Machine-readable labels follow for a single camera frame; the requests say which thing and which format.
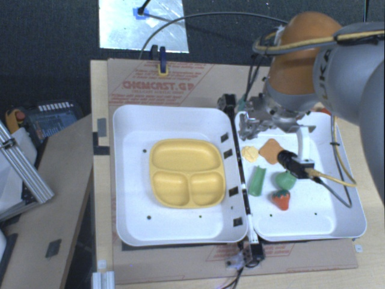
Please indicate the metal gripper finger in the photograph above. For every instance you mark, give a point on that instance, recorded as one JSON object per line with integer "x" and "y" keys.
{"x": 259, "y": 129}
{"x": 244, "y": 128}

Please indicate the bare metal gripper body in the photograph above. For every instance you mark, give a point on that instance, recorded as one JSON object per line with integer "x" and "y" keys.
{"x": 269, "y": 113}

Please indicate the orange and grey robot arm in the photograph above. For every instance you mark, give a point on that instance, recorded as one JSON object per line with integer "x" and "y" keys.
{"x": 343, "y": 83}

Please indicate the orange-brown toast slice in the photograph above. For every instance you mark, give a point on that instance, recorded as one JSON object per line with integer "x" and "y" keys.
{"x": 269, "y": 150}

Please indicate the pale yellow biscuit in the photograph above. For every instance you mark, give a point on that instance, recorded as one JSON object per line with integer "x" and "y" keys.
{"x": 250, "y": 153}

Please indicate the thin black and white rod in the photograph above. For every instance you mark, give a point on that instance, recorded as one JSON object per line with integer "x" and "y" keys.
{"x": 240, "y": 167}

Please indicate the light green celery stick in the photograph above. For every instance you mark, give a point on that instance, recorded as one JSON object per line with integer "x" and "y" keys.
{"x": 257, "y": 181}

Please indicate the green bell pepper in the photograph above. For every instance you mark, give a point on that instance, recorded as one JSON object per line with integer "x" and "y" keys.
{"x": 285, "y": 181}

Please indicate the yellow divided plate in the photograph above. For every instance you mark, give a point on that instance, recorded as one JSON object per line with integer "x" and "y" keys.
{"x": 186, "y": 173}

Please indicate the red strawberry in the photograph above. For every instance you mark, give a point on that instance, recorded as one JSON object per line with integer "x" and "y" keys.
{"x": 281, "y": 200}

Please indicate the white plastic tray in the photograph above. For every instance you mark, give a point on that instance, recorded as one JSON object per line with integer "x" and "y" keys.
{"x": 135, "y": 221}
{"x": 306, "y": 221}

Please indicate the brown cardboard board, red print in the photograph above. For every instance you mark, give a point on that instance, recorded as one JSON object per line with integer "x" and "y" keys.
{"x": 180, "y": 263}

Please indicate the black cylinder on white bracket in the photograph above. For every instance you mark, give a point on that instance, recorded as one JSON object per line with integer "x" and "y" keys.
{"x": 293, "y": 162}

